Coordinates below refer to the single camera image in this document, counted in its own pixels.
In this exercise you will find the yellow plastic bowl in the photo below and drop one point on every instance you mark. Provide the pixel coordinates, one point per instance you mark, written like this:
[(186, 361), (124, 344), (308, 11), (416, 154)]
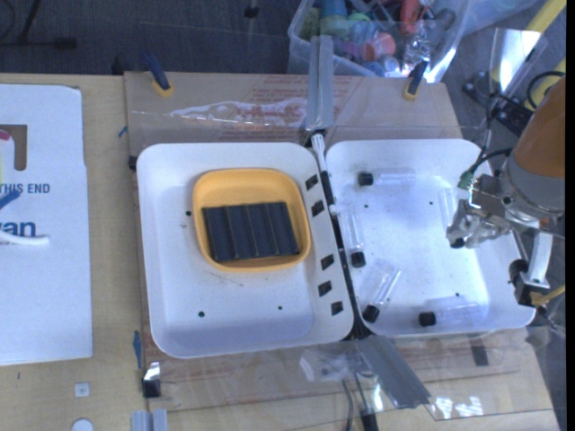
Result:
[(251, 184)]

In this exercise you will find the white cardboard sheet blue print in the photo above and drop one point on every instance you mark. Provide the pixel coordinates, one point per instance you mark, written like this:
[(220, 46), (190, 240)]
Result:
[(45, 285)]

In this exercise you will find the black ribbed rectangular block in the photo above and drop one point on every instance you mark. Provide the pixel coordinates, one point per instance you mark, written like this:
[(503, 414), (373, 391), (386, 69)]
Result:
[(251, 231)]

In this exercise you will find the clear plastic storage bin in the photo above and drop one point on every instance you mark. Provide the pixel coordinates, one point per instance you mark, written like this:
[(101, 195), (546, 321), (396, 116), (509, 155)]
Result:
[(373, 20)]

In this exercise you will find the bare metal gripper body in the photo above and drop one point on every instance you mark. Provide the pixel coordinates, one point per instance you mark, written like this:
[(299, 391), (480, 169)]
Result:
[(487, 196)]

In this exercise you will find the clear plastic bottle black cap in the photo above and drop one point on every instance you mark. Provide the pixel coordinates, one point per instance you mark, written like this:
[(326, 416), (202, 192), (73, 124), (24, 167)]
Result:
[(358, 259), (427, 319), (365, 178), (371, 313)]

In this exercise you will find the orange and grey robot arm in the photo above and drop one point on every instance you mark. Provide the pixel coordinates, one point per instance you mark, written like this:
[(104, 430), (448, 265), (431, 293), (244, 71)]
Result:
[(539, 142)]

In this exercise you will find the brown cardboard board red print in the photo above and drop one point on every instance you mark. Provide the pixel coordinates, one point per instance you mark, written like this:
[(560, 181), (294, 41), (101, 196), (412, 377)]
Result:
[(215, 106)]

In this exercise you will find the white plastic tray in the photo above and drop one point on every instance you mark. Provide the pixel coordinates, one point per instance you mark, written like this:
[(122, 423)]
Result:
[(251, 312), (418, 240)]

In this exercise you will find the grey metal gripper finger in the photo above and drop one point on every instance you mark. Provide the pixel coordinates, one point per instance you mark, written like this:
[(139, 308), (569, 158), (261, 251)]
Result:
[(459, 222), (483, 234)]

